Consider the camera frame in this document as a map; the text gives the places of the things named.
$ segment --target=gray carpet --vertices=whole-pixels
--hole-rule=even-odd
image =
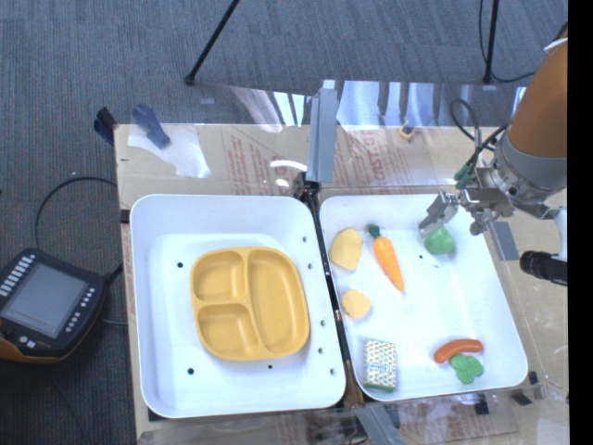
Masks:
[[[0,265],[35,245],[44,197],[74,176],[115,181],[93,130],[145,102],[195,121],[183,77],[232,0],[0,0]],[[314,95],[323,79],[480,83],[492,0],[241,0],[198,82]],[[493,83],[526,85],[568,20],[568,0],[500,0]],[[70,184],[45,205],[40,247],[80,267],[120,263],[115,188]],[[103,318],[125,319],[121,276]],[[127,328],[101,322],[64,362],[0,360],[0,443],[135,441]]]

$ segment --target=yellow potato slice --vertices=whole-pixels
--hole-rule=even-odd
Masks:
[[[350,288],[342,297],[342,308],[352,318],[362,318],[371,307],[371,300],[356,288]]]
[[[348,227],[340,231],[330,246],[330,261],[344,269],[353,271],[359,265],[362,252],[362,237],[355,229]]]

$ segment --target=tripod leg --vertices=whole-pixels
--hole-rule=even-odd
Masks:
[[[492,81],[492,54],[494,53],[494,36],[497,30],[498,0],[492,1],[492,17],[490,19],[490,39],[488,41],[488,55],[486,58],[486,73],[482,81]]]
[[[206,44],[206,47],[202,51],[202,54],[197,59],[197,62],[195,63],[194,67],[192,68],[192,70],[190,71],[190,73],[187,76],[185,76],[185,79],[184,80],[185,80],[185,83],[187,85],[192,85],[194,83],[194,80],[196,79],[196,74],[197,74],[198,70],[200,69],[200,66],[202,66],[202,63],[204,62],[204,60],[208,56],[208,53],[210,52],[210,49],[216,43],[216,40],[219,38],[219,35],[221,34],[221,32],[224,29],[227,21],[229,20],[229,18],[233,14],[234,9],[236,8],[236,6],[239,4],[240,1],[241,0],[233,0],[231,2],[230,6],[228,7],[228,9],[226,10],[226,12],[224,13],[224,15],[222,16],[222,20],[219,23],[219,26],[217,26],[216,27],[216,30],[214,31],[214,33],[212,33],[212,36],[210,37],[208,43]]]

